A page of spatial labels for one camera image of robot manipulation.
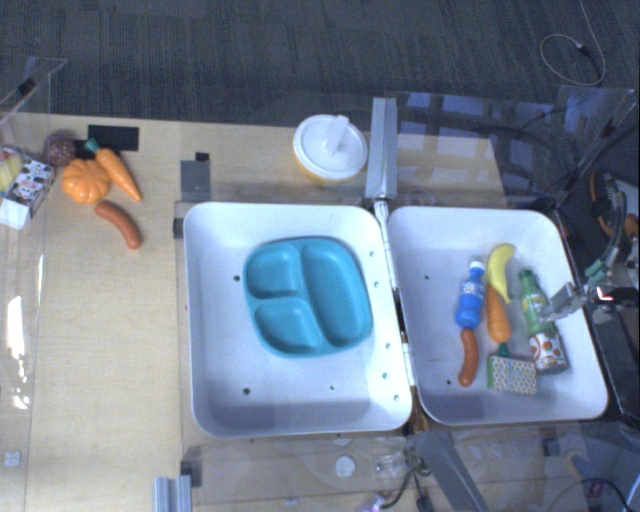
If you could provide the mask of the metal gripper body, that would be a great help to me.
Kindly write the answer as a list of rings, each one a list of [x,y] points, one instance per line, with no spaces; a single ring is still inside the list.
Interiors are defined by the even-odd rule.
[[[584,307],[595,307],[605,313],[613,312],[616,309],[614,290],[615,286],[610,282],[603,282],[597,285],[581,285],[580,291],[583,293]]]

